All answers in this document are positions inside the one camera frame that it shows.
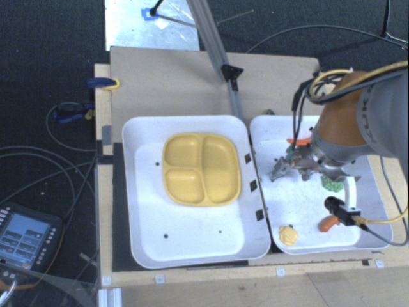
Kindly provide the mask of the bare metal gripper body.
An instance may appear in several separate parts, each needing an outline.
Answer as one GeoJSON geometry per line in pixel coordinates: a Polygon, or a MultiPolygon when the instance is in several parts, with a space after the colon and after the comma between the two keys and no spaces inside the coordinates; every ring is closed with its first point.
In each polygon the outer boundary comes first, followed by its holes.
{"type": "Polygon", "coordinates": [[[360,146],[298,146],[293,150],[292,167],[302,176],[315,171],[330,180],[343,181],[349,176],[343,168],[360,154],[360,146]]]}

